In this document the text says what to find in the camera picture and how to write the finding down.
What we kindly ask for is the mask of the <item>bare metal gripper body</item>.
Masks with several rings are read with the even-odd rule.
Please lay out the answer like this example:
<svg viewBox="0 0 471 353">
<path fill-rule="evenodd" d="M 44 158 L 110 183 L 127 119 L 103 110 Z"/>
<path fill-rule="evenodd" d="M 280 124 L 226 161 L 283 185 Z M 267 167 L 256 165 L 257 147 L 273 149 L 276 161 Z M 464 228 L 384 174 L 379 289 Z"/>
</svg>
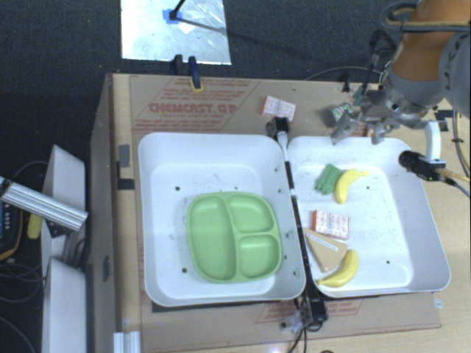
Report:
<svg viewBox="0 0 471 353">
<path fill-rule="evenodd" d="M 367 122 L 403 125 L 416 129 L 428 108 L 409 101 L 395 90 L 369 90 L 366 92 L 362 112 Z"/>
</svg>

